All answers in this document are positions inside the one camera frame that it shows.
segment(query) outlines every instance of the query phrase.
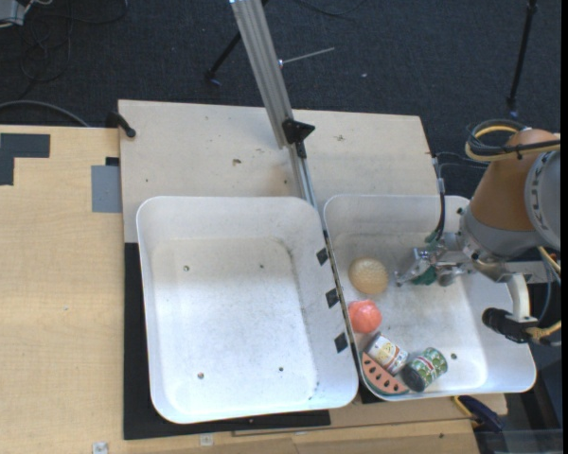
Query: white tray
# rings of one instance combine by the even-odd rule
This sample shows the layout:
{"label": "white tray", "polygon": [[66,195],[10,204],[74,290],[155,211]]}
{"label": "white tray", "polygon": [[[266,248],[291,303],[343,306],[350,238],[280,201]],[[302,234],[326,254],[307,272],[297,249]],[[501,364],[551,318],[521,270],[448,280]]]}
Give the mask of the white tray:
{"label": "white tray", "polygon": [[151,400],[163,417],[189,424],[354,398],[345,317],[327,301],[335,282],[307,202],[155,197],[136,220]]}
{"label": "white tray", "polygon": [[[446,198],[447,232],[458,230],[456,210],[467,204],[461,197]],[[458,277],[445,288],[438,284],[396,286],[394,272],[414,247],[425,244],[439,211],[437,196],[344,195],[333,197],[325,206],[325,223],[345,303],[372,299],[382,312],[380,330],[386,338],[411,356],[433,346],[444,354],[449,366],[448,372],[423,393],[382,396],[366,386],[390,401],[525,392],[536,379],[529,346],[507,340],[484,326],[481,319],[488,307],[512,310],[505,284],[474,273]],[[347,270],[362,255],[381,260],[387,268],[389,285],[384,293],[362,294],[351,285]],[[372,336],[354,334],[359,355]]]}

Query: black pole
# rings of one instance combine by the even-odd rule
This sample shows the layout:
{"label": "black pole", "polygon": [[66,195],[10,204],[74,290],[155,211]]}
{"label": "black pole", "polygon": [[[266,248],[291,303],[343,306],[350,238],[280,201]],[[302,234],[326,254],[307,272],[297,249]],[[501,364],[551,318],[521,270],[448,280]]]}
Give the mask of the black pole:
{"label": "black pole", "polygon": [[[269,0],[261,0],[261,4],[263,5],[263,7],[265,7],[265,5],[267,5],[267,2],[269,2]],[[206,71],[206,75],[205,75],[206,79],[208,79],[213,84],[220,85],[220,83],[215,79],[215,77],[217,75],[217,70],[219,70],[219,68],[221,67],[221,64],[223,64],[225,62],[225,59],[227,59],[227,56],[229,56],[231,51],[234,50],[234,47],[238,44],[240,39],[241,39],[241,36],[240,36],[240,33],[238,32],[236,34],[236,36],[232,39],[232,41],[229,43],[229,45],[222,52],[222,54],[219,56],[219,58],[215,61],[215,63],[212,64],[212,67],[210,67],[210,69],[208,69]]]}
{"label": "black pole", "polygon": [[526,47],[528,46],[528,36],[530,35],[530,26],[532,25],[532,16],[537,12],[537,0],[529,0],[528,6],[526,8],[526,21],[524,23],[524,35],[522,36],[522,45],[520,46],[520,56],[518,57],[518,63],[515,68],[515,76],[513,78],[513,83],[511,84],[511,92],[507,98],[507,107],[509,108],[509,114],[511,117],[516,118],[518,116],[518,108],[516,102],[516,93],[518,92],[518,86],[520,85],[520,75],[522,74],[522,67],[524,66],[524,56],[526,53]]}

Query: black bracket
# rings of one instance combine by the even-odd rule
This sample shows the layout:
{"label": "black bracket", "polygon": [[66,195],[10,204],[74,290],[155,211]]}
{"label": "black bracket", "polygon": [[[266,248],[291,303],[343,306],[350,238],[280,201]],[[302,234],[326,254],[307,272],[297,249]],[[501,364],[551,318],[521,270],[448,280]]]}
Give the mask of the black bracket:
{"label": "black bracket", "polygon": [[307,152],[305,151],[305,145],[303,141],[307,138],[315,126],[308,125],[306,123],[300,123],[299,121],[294,121],[293,119],[286,119],[282,123],[282,129],[284,130],[284,135],[286,136],[286,141],[289,145],[296,145],[296,154],[299,158],[307,158]]}
{"label": "black bracket", "polygon": [[109,111],[107,118],[105,119],[105,128],[122,128],[126,132],[129,138],[134,138],[136,136],[136,131],[131,128],[126,122],[126,119],[120,113],[115,111]]}

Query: tan round object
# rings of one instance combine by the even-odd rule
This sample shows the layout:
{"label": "tan round object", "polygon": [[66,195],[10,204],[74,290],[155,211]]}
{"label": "tan round object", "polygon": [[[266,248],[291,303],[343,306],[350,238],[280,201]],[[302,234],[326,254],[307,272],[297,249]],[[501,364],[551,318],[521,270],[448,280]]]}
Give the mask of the tan round object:
{"label": "tan round object", "polygon": [[373,257],[358,257],[349,266],[349,281],[364,294],[377,294],[387,289],[389,275],[381,261]]}

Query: tin can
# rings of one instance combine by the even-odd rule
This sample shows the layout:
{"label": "tin can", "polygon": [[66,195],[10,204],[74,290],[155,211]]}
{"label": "tin can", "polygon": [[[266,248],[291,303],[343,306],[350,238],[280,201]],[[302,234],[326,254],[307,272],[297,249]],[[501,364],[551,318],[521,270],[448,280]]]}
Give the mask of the tin can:
{"label": "tin can", "polygon": [[377,333],[364,351],[391,375],[396,375],[406,364],[408,352]]}
{"label": "tin can", "polygon": [[448,363],[435,348],[426,348],[414,357],[402,371],[402,379],[409,389],[423,392],[436,378],[448,372]]}

